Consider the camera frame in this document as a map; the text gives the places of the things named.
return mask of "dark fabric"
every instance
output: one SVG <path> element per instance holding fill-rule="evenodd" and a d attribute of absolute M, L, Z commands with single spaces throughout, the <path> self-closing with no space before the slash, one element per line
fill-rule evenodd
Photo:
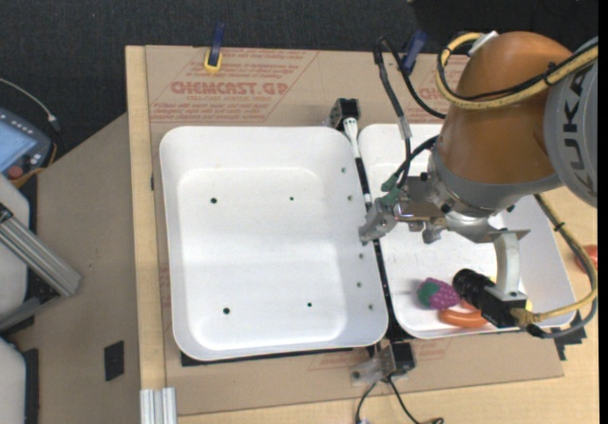
<path fill-rule="evenodd" d="M 371 50 L 379 35 L 400 45 L 420 28 L 436 52 L 461 29 L 531 24 L 573 48 L 598 33 L 598 0 L 557 1 L 576 15 L 540 0 L 0 0 L 0 77 L 47 103 L 70 149 L 125 111 L 126 45 L 208 44 L 218 20 L 226 46 L 260 48 Z M 0 106 L 45 128 L 4 85 Z"/>

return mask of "black carpet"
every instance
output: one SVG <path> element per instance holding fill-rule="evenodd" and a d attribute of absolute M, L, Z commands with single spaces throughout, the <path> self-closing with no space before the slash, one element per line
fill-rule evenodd
<path fill-rule="evenodd" d="M 0 77 L 39 97 L 71 149 L 125 112 L 124 46 L 371 50 L 416 29 L 436 52 L 462 29 L 533 29 L 569 48 L 599 32 L 599 0 L 0 0 Z M 46 131 L 45 115 L 0 85 L 0 106 Z"/>

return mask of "empty white tray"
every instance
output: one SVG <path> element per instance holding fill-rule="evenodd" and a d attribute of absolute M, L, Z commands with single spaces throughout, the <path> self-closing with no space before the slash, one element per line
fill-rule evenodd
<path fill-rule="evenodd" d="M 372 345 L 388 325 L 347 139 L 183 126 L 161 141 L 173 332 L 198 360 Z"/>
<path fill-rule="evenodd" d="M 440 125 L 412 125 L 412 149 L 437 135 Z M 404 159 L 404 142 L 396 125 L 370 125 L 359 135 L 361 157 L 368 173 L 373 198 L 383 196 L 381 184 Z M 410 175 L 428 169 L 428 153 L 412 163 Z M 533 302 L 535 312 L 548 311 L 574 302 L 570 281 L 561 260 L 553 230 L 533 197 L 517 202 L 511 213 L 492 218 L 497 227 L 531 230 L 520 241 L 521 286 Z M 453 232 L 442 232 L 441 239 L 424 244 L 421 233 L 411 233 L 407 223 L 397 226 L 380 239 L 390 297 L 395 317 L 403 329 L 420 338 L 449 337 L 473 333 L 493 333 L 491 324 L 478 329 L 461 329 L 444 324 L 438 312 L 418 302 L 416 290 L 427 278 L 451 283 L 454 275 L 470 268 L 488 277 L 496 275 L 496 252 L 491 243 L 475 244 Z M 541 326 L 558 326 L 569 322 L 574 313 L 552 318 Z"/>

